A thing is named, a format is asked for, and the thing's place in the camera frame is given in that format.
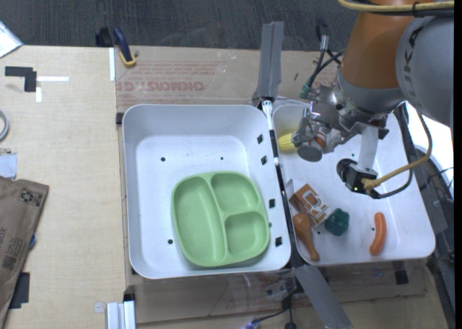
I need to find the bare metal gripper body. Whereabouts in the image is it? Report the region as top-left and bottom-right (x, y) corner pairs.
(309, 84), (376, 134)

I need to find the red and white can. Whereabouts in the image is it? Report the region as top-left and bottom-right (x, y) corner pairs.
(297, 131), (328, 163)

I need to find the yellow corn cob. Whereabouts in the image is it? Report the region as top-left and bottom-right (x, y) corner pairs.
(276, 131), (300, 153)

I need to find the thin black and white rod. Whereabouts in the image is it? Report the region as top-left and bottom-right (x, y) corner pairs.
(262, 99), (301, 268)

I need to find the orange and white carton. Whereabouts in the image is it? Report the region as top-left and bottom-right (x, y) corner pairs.
(288, 183), (331, 230)

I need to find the green broccoli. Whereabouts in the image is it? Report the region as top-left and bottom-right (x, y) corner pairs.
(323, 207), (351, 237)

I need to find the white plastic tray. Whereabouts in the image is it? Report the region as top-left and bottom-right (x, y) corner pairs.
(271, 102), (437, 268)
(121, 103), (292, 281)

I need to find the brown chicken drumstick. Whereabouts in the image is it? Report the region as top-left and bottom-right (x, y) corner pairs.
(292, 212), (321, 262)

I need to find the orange sausage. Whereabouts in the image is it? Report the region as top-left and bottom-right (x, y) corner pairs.
(368, 211), (388, 257)

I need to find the green divided plate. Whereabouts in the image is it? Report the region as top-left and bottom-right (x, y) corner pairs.
(170, 171), (271, 268)

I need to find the brown cardboard board red print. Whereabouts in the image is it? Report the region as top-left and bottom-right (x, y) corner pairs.
(115, 45), (440, 325)

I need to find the brown paper package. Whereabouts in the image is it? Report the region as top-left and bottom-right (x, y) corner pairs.
(0, 175), (50, 323)

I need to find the black cylinder on white bracket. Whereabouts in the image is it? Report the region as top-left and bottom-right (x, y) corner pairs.
(336, 126), (380, 196)

